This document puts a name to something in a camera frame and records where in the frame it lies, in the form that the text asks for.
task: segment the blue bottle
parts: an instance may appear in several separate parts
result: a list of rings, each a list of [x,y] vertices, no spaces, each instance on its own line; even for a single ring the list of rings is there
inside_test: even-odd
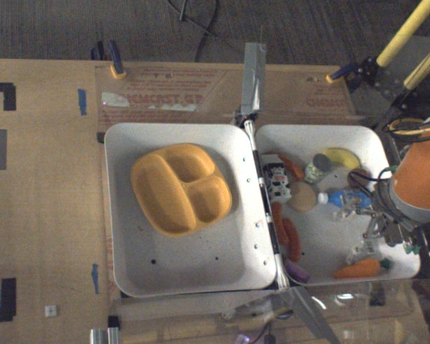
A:
[[[318,194],[317,199],[319,204],[332,203],[338,208],[342,208],[346,204],[351,204],[354,201],[360,203],[362,209],[367,209],[371,205],[371,199],[368,196],[361,191],[352,189],[339,190],[330,195],[321,192]]]

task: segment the can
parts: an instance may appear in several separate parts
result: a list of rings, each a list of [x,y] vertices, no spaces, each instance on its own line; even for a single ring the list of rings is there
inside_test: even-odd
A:
[[[312,162],[305,167],[304,181],[308,183],[320,182],[333,168],[333,162],[325,154],[315,154]]]

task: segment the toy carrot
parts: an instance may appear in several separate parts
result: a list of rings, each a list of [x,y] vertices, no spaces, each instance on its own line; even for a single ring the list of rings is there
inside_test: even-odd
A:
[[[282,246],[287,246],[289,239],[282,223],[283,205],[278,201],[272,203],[271,212],[272,217],[274,218],[274,226],[275,231],[277,233],[277,239]]]
[[[355,264],[348,265],[333,274],[334,278],[360,278],[374,277],[379,274],[381,263],[376,259],[363,259]]]
[[[285,233],[288,236],[289,243],[287,245],[287,257],[292,262],[298,262],[301,259],[301,240],[295,225],[288,218],[283,218]]]
[[[285,169],[289,171],[290,174],[295,177],[297,181],[304,179],[305,175],[301,167],[299,167],[295,162],[293,162],[286,156],[283,156],[282,154],[278,154],[278,156],[280,160],[284,163]]]

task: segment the gray carpet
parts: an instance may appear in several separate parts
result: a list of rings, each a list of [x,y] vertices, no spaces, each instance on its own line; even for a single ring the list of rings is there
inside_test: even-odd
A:
[[[178,9],[183,0],[171,0]],[[0,0],[0,58],[89,59],[114,39],[124,60],[242,62],[267,43],[271,64],[343,65],[378,54],[420,0],[217,0],[209,31],[178,20],[166,0]],[[214,0],[189,0],[207,26]],[[430,37],[430,17],[416,33]]]

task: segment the yellow plate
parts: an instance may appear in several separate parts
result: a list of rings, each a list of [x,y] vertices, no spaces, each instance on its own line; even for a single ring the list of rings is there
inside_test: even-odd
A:
[[[130,178],[151,225],[169,237],[199,231],[231,209],[228,184],[201,147],[170,145],[139,158]]]

